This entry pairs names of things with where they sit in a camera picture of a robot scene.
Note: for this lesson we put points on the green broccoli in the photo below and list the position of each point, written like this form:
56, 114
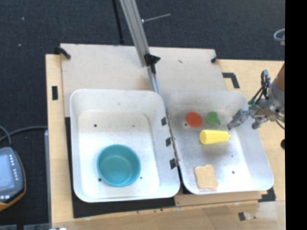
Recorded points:
212, 118

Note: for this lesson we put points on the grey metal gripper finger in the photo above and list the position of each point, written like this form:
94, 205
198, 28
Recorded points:
258, 123
238, 118

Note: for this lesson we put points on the teal bowl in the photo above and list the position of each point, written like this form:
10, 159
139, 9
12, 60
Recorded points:
118, 165

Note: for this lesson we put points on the thin black and white rod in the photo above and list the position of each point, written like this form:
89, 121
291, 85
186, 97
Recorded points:
173, 138

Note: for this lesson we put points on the beige bread slice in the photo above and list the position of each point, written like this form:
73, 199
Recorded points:
205, 177

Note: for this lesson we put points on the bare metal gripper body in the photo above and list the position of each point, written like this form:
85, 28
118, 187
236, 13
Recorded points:
269, 108

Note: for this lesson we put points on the yellow corn cob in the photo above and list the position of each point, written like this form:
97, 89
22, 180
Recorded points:
213, 137

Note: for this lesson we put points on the white plastic tray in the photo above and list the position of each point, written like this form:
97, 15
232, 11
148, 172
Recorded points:
115, 128
216, 157

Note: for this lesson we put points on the orange round toy food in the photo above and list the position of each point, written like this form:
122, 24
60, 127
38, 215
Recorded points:
193, 119

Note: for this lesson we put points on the pale flat board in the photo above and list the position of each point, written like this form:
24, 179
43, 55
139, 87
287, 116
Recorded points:
103, 68

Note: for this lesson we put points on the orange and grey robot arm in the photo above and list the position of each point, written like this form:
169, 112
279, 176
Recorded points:
279, 81

